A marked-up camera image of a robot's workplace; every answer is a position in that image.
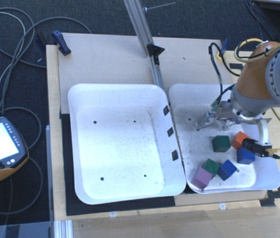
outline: blue clip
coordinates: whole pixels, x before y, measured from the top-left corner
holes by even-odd
[[[55,30],[52,33],[52,38],[54,39],[56,44],[59,44],[59,51],[64,55],[68,55],[71,53],[71,50],[68,48],[64,36],[58,30]]]

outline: cube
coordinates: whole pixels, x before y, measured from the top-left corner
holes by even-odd
[[[208,171],[209,173],[211,173],[213,175],[213,177],[217,174],[220,165],[217,162],[214,162],[211,159],[206,160],[203,165],[202,168],[206,171]]]
[[[217,174],[222,180],[227,180],[235,171],[237,171],[236,166],[230,160],[226,160],[220,166]]]
[[[247,134],[243,133],[242,131],[239,131],[232,139],[231,146],[237,150],[239,150],[242,147],[242,141],[245,138],[250,138]]]
[[[212,140],[214,152],[226,152],[230,147],[230,139],[228,136],[216,136]]]
[[[204,189],[209,184],[212,177],[213,175],[211,173],[204,170],[203,168],[199,168],[191,183],[199,189]]]
[[[255,161],[254,153],[248,151],[247,149],[241,147],[237,150],[237,162],[240,164],[251,164]]]

